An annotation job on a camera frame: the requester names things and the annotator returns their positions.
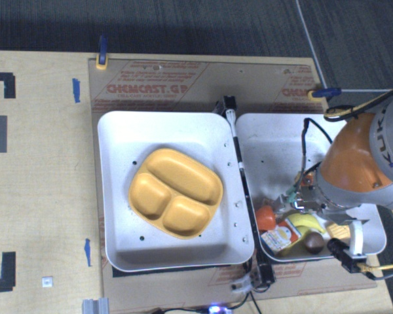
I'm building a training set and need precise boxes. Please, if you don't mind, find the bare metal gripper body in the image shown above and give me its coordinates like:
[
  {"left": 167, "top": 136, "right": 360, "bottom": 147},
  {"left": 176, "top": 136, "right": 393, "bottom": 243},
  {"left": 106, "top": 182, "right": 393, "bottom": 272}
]
[{"left": 291, "top": 186, "right": 369, "bottom": 226}]

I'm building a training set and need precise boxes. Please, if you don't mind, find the orange toy tomato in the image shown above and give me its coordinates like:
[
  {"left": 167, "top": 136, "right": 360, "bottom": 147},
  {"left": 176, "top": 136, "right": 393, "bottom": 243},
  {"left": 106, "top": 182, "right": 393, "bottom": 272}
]
[{"left": 255, "top": 205, "right": 278, "bottom": 232}]

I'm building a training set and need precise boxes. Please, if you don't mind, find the yellow banana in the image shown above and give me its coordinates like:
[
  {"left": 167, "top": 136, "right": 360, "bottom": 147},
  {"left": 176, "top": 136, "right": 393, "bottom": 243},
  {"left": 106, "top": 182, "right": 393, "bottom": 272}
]
[{"left": 286, "top": 211, "right": 327, "bottom": 236}]

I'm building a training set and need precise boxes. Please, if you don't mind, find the white and orange carton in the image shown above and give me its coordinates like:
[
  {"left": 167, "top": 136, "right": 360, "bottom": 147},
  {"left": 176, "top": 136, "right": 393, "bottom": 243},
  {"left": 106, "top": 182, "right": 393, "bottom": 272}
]
[{"left": 259, "top": 220, "right": 303, "bottom": 256}]

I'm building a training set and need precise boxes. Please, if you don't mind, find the tan waffle biscuit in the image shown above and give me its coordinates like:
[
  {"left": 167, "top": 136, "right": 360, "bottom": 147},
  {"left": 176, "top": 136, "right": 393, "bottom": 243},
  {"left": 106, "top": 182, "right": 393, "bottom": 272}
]
[{"left": 325, "top": 222, "right": 352, "bottom": 241}]

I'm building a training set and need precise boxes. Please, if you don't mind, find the brown toy kiwi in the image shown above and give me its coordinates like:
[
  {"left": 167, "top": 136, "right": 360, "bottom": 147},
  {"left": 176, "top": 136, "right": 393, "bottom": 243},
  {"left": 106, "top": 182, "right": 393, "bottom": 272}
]
[{"left": 303, "top": 231, "right": 326, "bottom": 255}]

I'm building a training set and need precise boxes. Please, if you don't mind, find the white plastic tray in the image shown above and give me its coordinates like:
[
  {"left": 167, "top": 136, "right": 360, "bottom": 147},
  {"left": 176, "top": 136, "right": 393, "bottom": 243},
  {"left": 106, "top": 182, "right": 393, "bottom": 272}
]
[
  {"left": 97, "top": 110, "right": 255, "bottom": 273},
  {"left": 234, "top": 112, "right": 388, "bottom": 263}
]

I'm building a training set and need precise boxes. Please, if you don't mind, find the thin black and white rod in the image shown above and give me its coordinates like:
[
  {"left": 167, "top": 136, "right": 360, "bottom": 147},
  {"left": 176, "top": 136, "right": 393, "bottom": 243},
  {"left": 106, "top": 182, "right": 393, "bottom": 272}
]
[{"left": 227, "top": 109, "right": 262, "bottom": 265}]

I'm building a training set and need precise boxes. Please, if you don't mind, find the orange divided plate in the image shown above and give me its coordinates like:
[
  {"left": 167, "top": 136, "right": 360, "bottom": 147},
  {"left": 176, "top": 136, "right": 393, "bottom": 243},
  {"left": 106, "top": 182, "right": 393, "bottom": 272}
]
[{"left": 127, "top": 147, "right": 225, "bottom": 240}]

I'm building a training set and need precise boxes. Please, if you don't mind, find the brown cardboard board red print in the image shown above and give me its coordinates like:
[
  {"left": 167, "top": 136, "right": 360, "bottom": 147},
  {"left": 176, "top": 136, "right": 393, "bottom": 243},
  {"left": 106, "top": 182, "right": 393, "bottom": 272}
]
[{"left": 88, "top": 57, "right": 378, "bottom": 303}]

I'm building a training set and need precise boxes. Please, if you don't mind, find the black cylinder on white bracket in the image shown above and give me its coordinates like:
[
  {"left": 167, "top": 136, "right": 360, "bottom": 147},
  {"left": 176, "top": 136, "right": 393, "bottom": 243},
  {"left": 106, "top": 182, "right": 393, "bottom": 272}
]
[{"left": 326, "top": 218, "right": 368, "bottom": 274}]

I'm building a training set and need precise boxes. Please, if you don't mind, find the black block with thin wires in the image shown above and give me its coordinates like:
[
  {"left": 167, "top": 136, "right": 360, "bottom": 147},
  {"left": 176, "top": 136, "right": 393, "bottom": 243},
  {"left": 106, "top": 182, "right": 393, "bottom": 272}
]
[
  {"left": 212, "top": 96, "right": 238, "bottom": 116},
  {"left": 254, "top": 259, "right": 276, "bottom": 288}
]

